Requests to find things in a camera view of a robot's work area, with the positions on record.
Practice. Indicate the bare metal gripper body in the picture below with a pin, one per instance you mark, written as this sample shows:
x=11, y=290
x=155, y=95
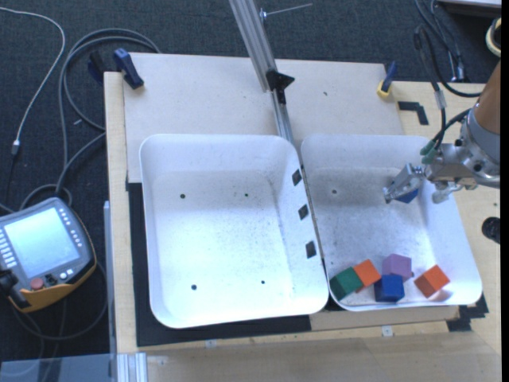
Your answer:
x=451, y=165

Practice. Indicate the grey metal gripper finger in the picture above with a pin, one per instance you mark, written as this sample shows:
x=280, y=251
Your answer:
x=402, y=183
x=441, y=196

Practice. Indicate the blue cube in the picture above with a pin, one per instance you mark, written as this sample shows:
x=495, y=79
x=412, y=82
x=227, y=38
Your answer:
x=409, y=196
x=389, y=289

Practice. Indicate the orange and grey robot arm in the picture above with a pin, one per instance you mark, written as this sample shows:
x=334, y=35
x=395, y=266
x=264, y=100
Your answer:
x=488, y=114

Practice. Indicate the white plastic tray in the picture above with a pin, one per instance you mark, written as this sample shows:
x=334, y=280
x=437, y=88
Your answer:
x=226, y=233
x=370, y=229

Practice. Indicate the purple cube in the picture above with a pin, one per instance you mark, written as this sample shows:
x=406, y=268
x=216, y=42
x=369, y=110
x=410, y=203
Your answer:
x=397, y=266

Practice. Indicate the orange cube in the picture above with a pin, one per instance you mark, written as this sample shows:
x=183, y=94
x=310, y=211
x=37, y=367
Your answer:
x=367, y=273
x=431, y=281

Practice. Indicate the green cube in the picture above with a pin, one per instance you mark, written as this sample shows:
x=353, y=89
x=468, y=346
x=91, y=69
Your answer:
x=345, y=284

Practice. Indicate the pale wood board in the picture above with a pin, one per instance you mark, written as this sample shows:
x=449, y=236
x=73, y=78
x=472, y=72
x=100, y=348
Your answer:
x=199, y=102

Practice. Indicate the black cylinder on white bracket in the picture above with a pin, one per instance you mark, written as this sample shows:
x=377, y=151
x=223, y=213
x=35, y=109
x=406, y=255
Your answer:
x=492, y=229

